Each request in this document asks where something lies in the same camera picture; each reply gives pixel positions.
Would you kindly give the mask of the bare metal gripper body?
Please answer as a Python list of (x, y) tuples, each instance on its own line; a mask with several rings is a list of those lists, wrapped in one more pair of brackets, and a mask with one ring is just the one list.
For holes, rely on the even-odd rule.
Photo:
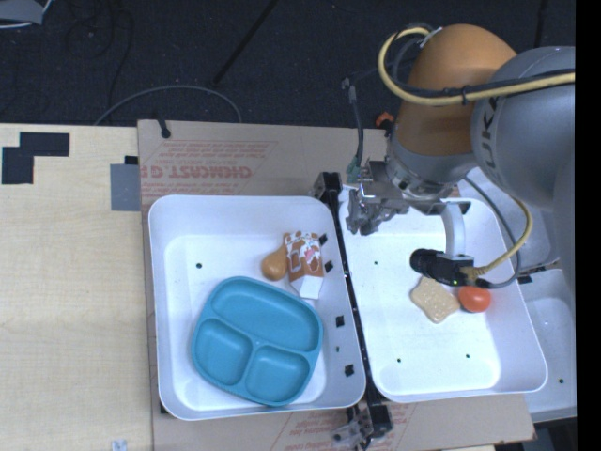
[(368, 161), (360, 177), (360, 201), (383, 210), (406, 213), (412, 207), (421, 213), (439, 213), (442, 200), (452, 193), (452, 184), (428, 180), (393, 160)]

